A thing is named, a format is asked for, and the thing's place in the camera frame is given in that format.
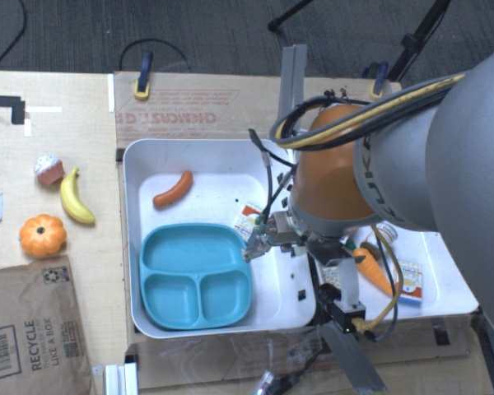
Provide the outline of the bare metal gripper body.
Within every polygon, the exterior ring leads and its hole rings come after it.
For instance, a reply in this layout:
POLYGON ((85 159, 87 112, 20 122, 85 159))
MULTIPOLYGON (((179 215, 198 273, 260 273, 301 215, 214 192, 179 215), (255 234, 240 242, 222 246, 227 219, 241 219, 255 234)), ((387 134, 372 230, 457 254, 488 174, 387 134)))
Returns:
POLYGON ((292 256, 310 253, 307 244, 311 228, 293 210, 274 212, 268 218, 266 231, 268 243, 280 247, 283 253, 292 256))

